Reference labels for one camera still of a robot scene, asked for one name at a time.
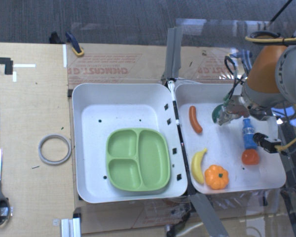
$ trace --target silver ring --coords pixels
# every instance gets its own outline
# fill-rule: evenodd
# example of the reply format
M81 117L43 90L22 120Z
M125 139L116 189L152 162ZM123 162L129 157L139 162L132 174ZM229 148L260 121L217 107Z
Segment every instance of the silver ring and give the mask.
M43 154L42 154L42 152L41 152L41 148L42 148L44 142L45 142L46 140L49 140L49 139L61 139L62 141L64 141L64 142L66 143L66 145L67 145L67 147L68 147L68 152L67 152L67 155L66 155L63 159L61 159L61 160L57 160L57 161L52 161L52 160L49 160L49 159L47 159L47 158L45 158L45 157L43 156ZM56 134L56 133L54 133L54 134L46 135L46 136L43 137L43 138L41 139L41 141L39 142L39 145L38 145L38 155L39 155L40 159L41 159L43 162L45 162L45 163L47 163L47 164L49 164L49 165L59 165L59 164L64 163L66 160L68 160L68 158L70 157L70 154L71 154L71 143L70 143L70 141L69 141L66 137L64 137L64 136L61 135L61 134Z

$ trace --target green divided plate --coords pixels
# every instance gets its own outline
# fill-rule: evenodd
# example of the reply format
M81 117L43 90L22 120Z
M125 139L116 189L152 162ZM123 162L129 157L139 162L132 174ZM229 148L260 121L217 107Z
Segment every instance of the green divided plate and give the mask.
M152 129L116 130L107 140L106 166L109 180L121 190L159 190L170 179L167 142Z

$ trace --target toy sausage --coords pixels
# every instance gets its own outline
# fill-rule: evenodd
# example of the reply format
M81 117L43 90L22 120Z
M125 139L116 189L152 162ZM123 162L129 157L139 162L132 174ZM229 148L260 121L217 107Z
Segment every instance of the toy sausage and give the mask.
M189 108L189 121L191 122L191 125L196 133L201 133L203 131L203 128L201 125L198 123L197 118L196 118L196 107L191 106Z

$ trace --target wooden tabletop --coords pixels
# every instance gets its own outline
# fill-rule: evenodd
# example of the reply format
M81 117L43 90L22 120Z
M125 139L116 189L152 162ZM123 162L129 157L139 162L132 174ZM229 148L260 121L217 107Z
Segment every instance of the wooden tabletop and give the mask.
M3 148L2 192L9 198L13 216L0 228L0 237L59 237L61 219L72 219L74 183L72 157L57 166L42 162L37 147L48 134L71 139L68 73L64 66L62 45L0 43L0 57L13 60L14 75L4 74L0 65L0 147ZM56 139L43 146L44 155L59 160L67 153L64 143ZM283 200L279 200L277 217L257 217L257 226L272 231L285 227L292 234ZM250 235L246 219L225 219L232 236ZM164 227L131 229L86 236L164 236ZM204 226L194 235L208 236Z

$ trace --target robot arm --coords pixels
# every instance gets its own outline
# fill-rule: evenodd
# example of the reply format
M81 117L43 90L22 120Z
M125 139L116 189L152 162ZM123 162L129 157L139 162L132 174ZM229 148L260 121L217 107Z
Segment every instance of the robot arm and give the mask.
M296 45L267 45L256 58L240 95L233 95L213 111L219 125L252 116L264 120L274 106L296 104Z

